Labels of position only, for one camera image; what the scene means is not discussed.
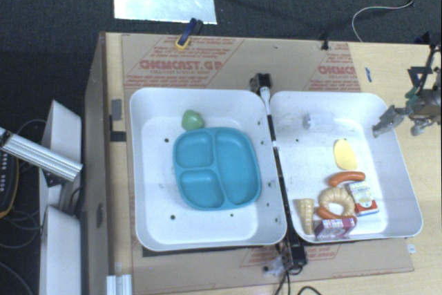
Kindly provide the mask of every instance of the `sausage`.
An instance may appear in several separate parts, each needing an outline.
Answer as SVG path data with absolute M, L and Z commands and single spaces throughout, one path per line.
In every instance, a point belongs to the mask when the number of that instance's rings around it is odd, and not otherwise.
M 353 218 L 354 220 L 354 224 L 356 224 L 358 222 L 358 218 L 354 215 L 352 216 L 341 216 L 335 213 L 332 213 L 330 210 L 328 210 L 326 207 L 318 207 L 316 209 L 316 214 L 318 214 L 319 217 L 321 217 L 322 219 L 325 220 L 330 220 L 330 219 L 342 219 L 342 218 Z
M 329 185 L 336 187 L 338 184 L 344 181 L 363 181 L 365 179 L 365 173 L 357 171 L 344 171 L 337 173 L 329 179 Z

